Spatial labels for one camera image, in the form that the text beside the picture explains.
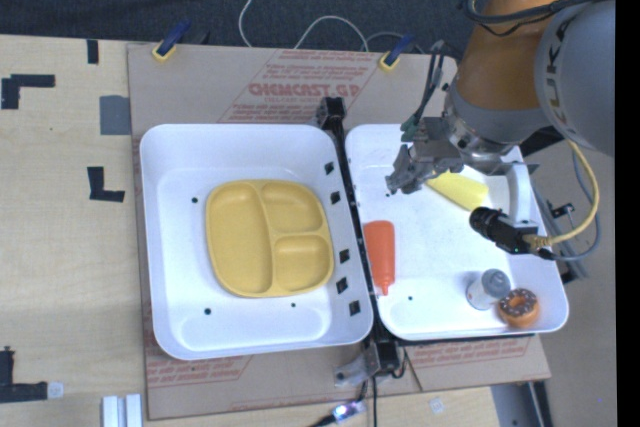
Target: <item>yellow cable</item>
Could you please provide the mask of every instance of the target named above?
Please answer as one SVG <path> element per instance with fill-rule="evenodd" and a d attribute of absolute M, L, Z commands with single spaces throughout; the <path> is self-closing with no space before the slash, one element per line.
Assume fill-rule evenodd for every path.
<path fill-rule="evenodd" d="M 579 233 L 582 233 L 587 228 L 587 226 L 591 224 L 591 222 L 596 216 L 596 213 L 598 212 L 598 204 L 600 203 L 600 190 L 598 189 L 598 182 L 596 180 L 596 175 L 593 172 L 593 169 L 591 169 L 591 166 L 587 162 L 587 159 L 585 158 L 584 154 L 582 153 L 578 145 L 573 141 L 569 141 L 568 139 L 567 139 L 567 143 L 569 144 L 573 152 L 578 157 L 580 164 L 582 164 L 582 167 L 586 171 L 587 177 L 591 182 L 591 187 L 593 188 L 593 200 L 591 203 L 591 210 L 578 226 L 576 226 L 573 230 L 567 233 L 564 233 L 562 235 L 556 235 L 555 237 L 541 237 L 540 235 L 524 235 L 523 240 L 527 242 L 532 248 L 539 249 L 544 246 L 552 246 L 553 244 L 558 244 L 560 242 L 564 242 L 565 240 L 569 240 L 575 237 Z"/>

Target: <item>metal bracket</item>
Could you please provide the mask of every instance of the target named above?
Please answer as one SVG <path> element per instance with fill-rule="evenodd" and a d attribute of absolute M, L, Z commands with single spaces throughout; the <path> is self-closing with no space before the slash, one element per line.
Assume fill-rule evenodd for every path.
<path fill-rule="evenodd" d="M 571 203 L 567 203 L 558 208 L 553 208 L 550 202 L 547 202 L 547 206 L 549 207 L 549 211 L 551 212 L 551 216 L 554 219 L 558 217 L 562 217 L 563 215 L 569 215 L 571 212 L 575 211 L 575 207 Z"/>
<path fill-rule="evenodd" d="M 357 386 L 365 382 L 380 370 L 380 358 L 375 344 L 369 345 L 356 359 L 337 367 L 333 372 L 335 385 Z"/>
<path fill-rule="evenodd" d="M 100 404 L 101 427 L 142 427 L 140 394 L 125 397 L 109 395 Z"/>

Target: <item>orange bottle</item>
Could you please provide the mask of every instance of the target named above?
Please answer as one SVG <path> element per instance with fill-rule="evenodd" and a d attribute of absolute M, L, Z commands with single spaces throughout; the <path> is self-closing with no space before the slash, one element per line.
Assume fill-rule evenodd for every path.
<path fill-rule="evenodd" d="M 371 221 L 364 225 L 364 242 L 371 263 L 373 283 L 389 293 L 396 280 L 396 237 L 390 221 Z"/>

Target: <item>wooden table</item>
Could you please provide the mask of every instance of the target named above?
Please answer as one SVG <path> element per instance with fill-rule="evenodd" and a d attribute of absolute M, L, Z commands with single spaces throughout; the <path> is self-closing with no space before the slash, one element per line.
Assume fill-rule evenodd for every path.
<path fill-rule="evenodd" d="M 61 399 L 0 404 L 0 425 L 100 425 L 102 397 L 145 393 L 131 137 L 101 135 L 99 123 L 100 97 L 128 96 L 126 43 L 100 41 L 92 64 L 85 40 L 0 36 L 0 55 L 3 79 L 55 76 L 0 110 L 0 345 L 15 351 L 15 383 L 64 385 Z M 89 167 L 124 201 L 90 200 Z M 304 427 L 331 407 L 145 424 Z M 383 427 L 499 425 L 486 387 L 381 398 L 377 409 Z"/>

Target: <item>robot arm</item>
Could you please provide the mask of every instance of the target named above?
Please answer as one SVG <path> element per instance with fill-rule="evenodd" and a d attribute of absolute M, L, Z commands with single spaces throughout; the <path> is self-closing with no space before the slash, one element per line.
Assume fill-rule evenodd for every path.
<path fill-rule="evenodd" d="M 614 156 L 615 0 L 489 0 L 482 14 L 476 2 L 463 0 L 478 26 L 442 116 L 414 115 L 402 126 L 408 144 L 386 178 L 392 193 L 415 192 L 464 165 L 507 174 L 502 157 L 549 125 L 576 151 L 579 145 Z M 513 224 L 504 214 L 480 213 L 471 224 L 483 233 L 488 220 Z M 507 233 L 502 228 L 496 233 Z M 524 237 L 533 247 L 548 242 Z"/>

